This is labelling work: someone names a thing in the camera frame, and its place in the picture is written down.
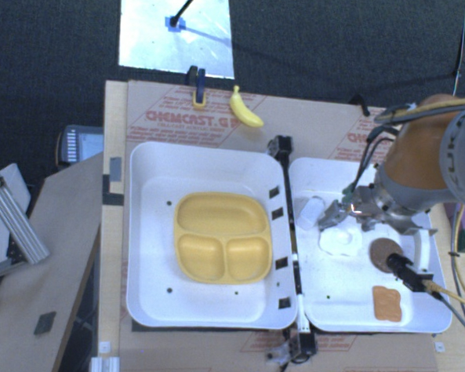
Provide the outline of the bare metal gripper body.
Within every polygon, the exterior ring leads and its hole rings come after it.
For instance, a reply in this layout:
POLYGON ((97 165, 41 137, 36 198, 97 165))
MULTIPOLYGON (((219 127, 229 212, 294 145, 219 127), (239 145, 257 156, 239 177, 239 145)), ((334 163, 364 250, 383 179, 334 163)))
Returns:
POLYGON ((376 226, 387 224, 396 232, 413 233, 415 230, 412 217, 416 212, 397 203, 379 184, 355 188, 350 211, 351 216, 355 217, 360 225, 361 218, 367 216, 377 219, 376 226))

